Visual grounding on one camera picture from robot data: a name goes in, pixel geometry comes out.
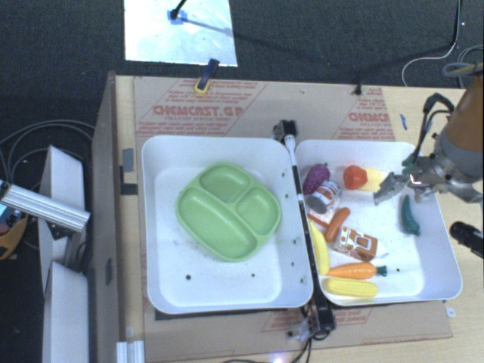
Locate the green chili pepper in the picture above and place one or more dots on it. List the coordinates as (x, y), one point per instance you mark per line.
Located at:
(408, 218)

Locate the white plastic tray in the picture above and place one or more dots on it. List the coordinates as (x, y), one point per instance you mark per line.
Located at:
(211, 289)
(427, 263)

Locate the black cylinder on white bracket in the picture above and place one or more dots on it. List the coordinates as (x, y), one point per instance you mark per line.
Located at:
(467, 236)

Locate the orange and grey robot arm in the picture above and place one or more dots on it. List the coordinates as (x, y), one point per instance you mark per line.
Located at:
(465, 127)

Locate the brown and white carton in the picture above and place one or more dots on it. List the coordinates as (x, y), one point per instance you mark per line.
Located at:
(357, 242)

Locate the yellow banana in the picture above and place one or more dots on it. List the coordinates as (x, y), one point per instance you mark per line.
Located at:
(320, 250)

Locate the orange sausage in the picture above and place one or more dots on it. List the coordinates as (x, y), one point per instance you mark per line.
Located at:
(337, 224)

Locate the green divided plate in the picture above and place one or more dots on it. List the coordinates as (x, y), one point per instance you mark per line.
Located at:
(223, 218)

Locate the orange carrot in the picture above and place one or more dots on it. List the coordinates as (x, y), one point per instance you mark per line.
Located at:
(353, 270)

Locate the thin black and white rod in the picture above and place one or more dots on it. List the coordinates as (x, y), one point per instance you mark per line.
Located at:
(302, 202)

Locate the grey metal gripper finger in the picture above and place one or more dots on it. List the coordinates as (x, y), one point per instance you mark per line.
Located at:
(395, 180)
(383, 195)

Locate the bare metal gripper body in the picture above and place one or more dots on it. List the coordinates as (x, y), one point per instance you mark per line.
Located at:
(450, 183)

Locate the yellow corn cob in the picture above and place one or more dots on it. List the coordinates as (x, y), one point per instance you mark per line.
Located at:
(351, 288)

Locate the yellow lemon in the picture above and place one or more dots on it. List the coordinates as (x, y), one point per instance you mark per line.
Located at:
(376, 179)

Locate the orange and white can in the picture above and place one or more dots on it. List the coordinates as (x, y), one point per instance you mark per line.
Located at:
(325, 197)

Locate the red tomato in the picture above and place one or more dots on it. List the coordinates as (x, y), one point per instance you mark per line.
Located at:
(354, 177)

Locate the thin orange stick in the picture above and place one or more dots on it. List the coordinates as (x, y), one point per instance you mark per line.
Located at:
(317, 219)

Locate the brown cardboard board, red print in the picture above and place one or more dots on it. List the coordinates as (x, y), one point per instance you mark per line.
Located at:
(227, 104)

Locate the purple grapes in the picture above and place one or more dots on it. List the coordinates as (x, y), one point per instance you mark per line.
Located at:
(314, 178)

